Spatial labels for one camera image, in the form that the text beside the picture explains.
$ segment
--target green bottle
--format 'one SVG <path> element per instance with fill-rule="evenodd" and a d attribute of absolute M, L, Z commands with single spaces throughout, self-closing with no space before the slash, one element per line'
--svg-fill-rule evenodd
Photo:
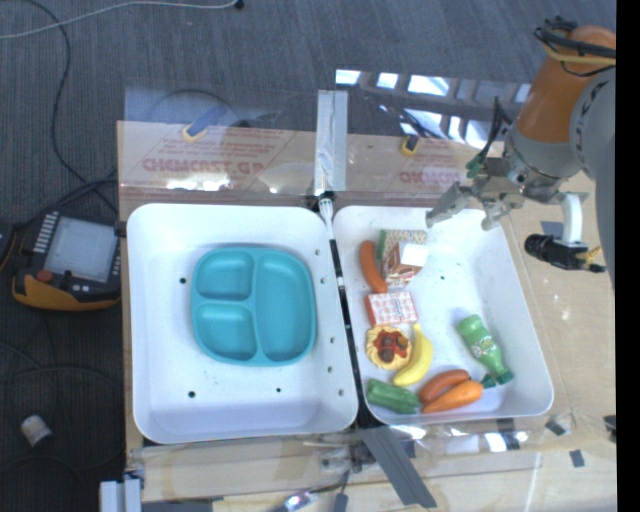
<path fill-rule="evenodd" d="M 473 356 L 493 373 L 498 384 L 513 379 L 513 374 L 502 362 L 502 350 L 493 340 L 478 315 L 471 315 L 458 324 L 458 332 L 467 342 Z"/>

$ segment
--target clear plastic sheet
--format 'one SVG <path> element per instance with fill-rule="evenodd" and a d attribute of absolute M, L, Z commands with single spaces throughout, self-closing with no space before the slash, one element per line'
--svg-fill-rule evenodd
<path fill-rule="evenodd" d="M 487 143 L 495 98 L 515 119 L 528 84 L 339 70 L 336 90 L 348 94 L 345 182 L 339 190 L 325 190 L 333 192 L 336 209 L 350 204 L 429 208 L 451 184 L 468 183 L 465 165 Z M 321 192 L 314 188 L 317 108 L 317 92 L 132 85 L 119 125 L 121 220 L 148 202 L 313 207 Z M 202 129 L 189 132 L 194 125 Z M 407 156 L 402 144 L 416 133 L 421 135 L 418 150 Z M 501 140 L 502 133 L 491 148 L 494 156 L 500 154 Z M 583 204 L 583 236 L 597 246 L 593 184 L 580 175 L 569 188 L 589 193 Z M 558 206 L 528 203 L 501 221 L 552 377 L 551 408 L 540 416 L 499 421 L 393 425 L 399 439 L 413 446 L 422 476 L 514 470 L 535 475 L 541 454 L 555 447 L 569 451 L 569 438 L 582 446 L 594 440 L 615 442 L 615 301 L 609 280 L 602 274 L 563 271 L 523 250 L 525 238 L 541 231 L 543 223 L 562 220 Z M 178 452 L 184 456 L 180 464 L 197 472 L 202 465 L 219 464 L 218 454 L 226 453 L 229 443 L 240 450 L 234 456 L 242 453 L 247 462 L 264 458 L 269 462 L 263 467 L 275 464 L 253 486 L 230 481 L 216 487 L 223 495 L 292 486 L 313 491 L 340 482 L 347 470 L 355 481 L 384 479 L 379 468 L 377 476 L 370 476 L 376 472 L 371 469 L 375 461 L 366 450 L 354 448 L 361 444 L 350 431 L 197 446 L 142 446 L 135 433 L 129 441 L 132 473 L 169 471 L 165 465 L 182 460 L 176 459 Z M 287 460 L 281 451 L 285 446 L 316 465 L 293 483 L 288 472 L 280 472 Z M 615 449 L 604 457 L 615 461 Z M 183 484 L 164 495 L 147 486 L 147 497 L 199 496 L 210 482 L 191 485 L 187 478 Z M 521 509 L 540 492 L 535 478 L 526 485 Z"/>

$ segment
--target dark floor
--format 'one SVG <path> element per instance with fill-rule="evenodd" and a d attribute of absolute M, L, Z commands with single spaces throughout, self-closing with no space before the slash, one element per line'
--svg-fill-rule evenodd
<path fill-rule="evenodd" d="M 615 30 L 617 10 L 614 0 L 141 4 L 0 3 L 0 222 L 20 234 L 101 179 L 66 206 L 115 221 L 115 126 L 132 83 L 314 93 L 335 87 L 337 69 L 531 82 L 544 57 L 532 33 L 545 18 Z M 32 309 L 13 299 L 12 272 L 9 262 L 0 273 L 0 510 L 98 510 L 99 482 L 124 466 L 120 306 Z M 19 431 L 31 414 L 53 432 L 48 452 Z"/>

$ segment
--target teal divided plate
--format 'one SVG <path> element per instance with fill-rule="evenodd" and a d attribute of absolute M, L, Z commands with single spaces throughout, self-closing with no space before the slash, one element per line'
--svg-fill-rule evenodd
<path fill-rule="evenodd" d="M 191 285 L 196 341 L 212 358 L 246 366 L 302 359 L 316 338 L 311 275 L 295 256 L 223 247 L 196 264 Z"/>

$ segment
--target robotic arm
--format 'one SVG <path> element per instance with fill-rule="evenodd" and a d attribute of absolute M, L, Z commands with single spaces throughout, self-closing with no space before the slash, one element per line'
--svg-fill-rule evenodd
<path fill-rule="evenodd" d="M 565 217 L 561 238 L 532 235 L 527 252 L 565 269 L 604 270 L 590 263 L 580 242 L 581 202 L 586 194 L 564 193 L 560 186 L 583 170 L 596 186 L 600 240 L 615 288 L 615 47 L 613 32 L 577 27 L 561 18 L 546 21 L 535 36 L 548 54 L 515 120 L 500 158 L 487 157 L 493 140 L 467 164 L 470 186 L 454 184 L 427 213 L 427 227 L 450 218 L 471 198 L 483 205 L 489 230 L 526 199 L 560 205 Z M 494 113 L 495 138 L 502 116 Z"/>

